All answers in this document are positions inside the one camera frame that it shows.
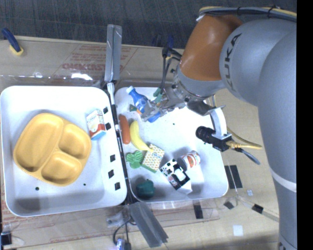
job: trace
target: orange sausage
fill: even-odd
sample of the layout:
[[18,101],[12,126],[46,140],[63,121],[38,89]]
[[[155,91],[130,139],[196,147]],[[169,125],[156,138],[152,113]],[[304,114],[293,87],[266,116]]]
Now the orange sausage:
[[127,118],[122,114],[119,114],[118,119],[119,126],[121,128],[122,141],[124,144],[129,144],[131,142],[129,122],[127,121]]

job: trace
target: table surface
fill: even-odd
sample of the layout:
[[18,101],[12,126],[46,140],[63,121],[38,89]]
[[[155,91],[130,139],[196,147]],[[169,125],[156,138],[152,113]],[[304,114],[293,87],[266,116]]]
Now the table surface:
[[[72,86],[77,81],[68,80],[73,73],[72,70],[62,69],[64,64],[72,67],[73,62],[105,62],[102,55],[105,49],[103,43],[30,37],[17,39],[26,51],[22,58],[12,56],[7,41],[0,41],[0,92],[16,84]],[[35,59],[38,51],[41,51],[41,58]],[[78,54],[82,51],[85,60],[79,61]],[[91,70],[85,70],[84,73],[79,71],[79,74],[87,74],[92,80],[80,80],[78,84],[97,84],[97,75],[102,71],[91,65],[85,68]],[[161,71],[160,48],[123,45],[121,80],[116,89],[132,83],[157,86]],[[171,82],[171,73],[166,79],[167,83]],[[223,109],[226,123],[237,135],[263,145],[256,107],[239,101],[227,90],[218,91],[215,98],[217,105],[226,106]],[[182,203],[169,202],[162,205],[165,208],[160,205],[151,206],[169,236],[167,243],[156,249],[276,249],[279,211],[267,157],[264,148],[248,151],[260,160],[260,166],[235,151],[222,153],[224,165],[236,168],[241,181],[241,185],[236,183],[236,188],[230,188],[225,196]],[[118,212],[121,207],[31,218],[17,217],[5,204],[1,144],[0,169],[3,230],[11,232],[13,240],[5,249],[100,249],[100,246],[102,249],[114,249],[112,234],[116,227],[108,227],[106,218]],[[264,208],[261,214],[252,209],[255,205]],[[196,217],[197,211],[194,208],[201,208],[203,218]],[[137,227],[129,225],[128,229],[133,249],[148,248]],[[125,238],[125,230],[120,229],[118,236]]]

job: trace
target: water bottle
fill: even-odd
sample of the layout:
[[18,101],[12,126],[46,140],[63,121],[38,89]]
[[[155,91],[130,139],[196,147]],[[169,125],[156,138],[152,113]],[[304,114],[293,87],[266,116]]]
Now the water bottle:
[[145,105],[148,101],[147,97],[137,93],[136,89],[133,86],[130,86],[128,89],[126,89],[126,92],[132,96],[134,99],[135,107],[142,113],[144,113]]

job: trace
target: gray floor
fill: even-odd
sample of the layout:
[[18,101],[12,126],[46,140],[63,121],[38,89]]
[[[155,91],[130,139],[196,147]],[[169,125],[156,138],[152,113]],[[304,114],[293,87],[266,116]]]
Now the gray floor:
[[7,27],[16,35],[105,42],[106,26],[116,24],[123,44],[164,46],[171,35],[184,48],[203,6],[272,5],[297,12],[297,0],[0,0],[0,39]]

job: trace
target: toy banana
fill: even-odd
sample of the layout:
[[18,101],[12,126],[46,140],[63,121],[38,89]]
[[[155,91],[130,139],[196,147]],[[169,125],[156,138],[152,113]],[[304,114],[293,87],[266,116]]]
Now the toy banana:
[[135,120],[130,125],[130,138],[132,144],[139,150],[147,150],[153,152],[153,149],[149,148],[147,144],[141,139],[139,135],[139,125],[138,121]]

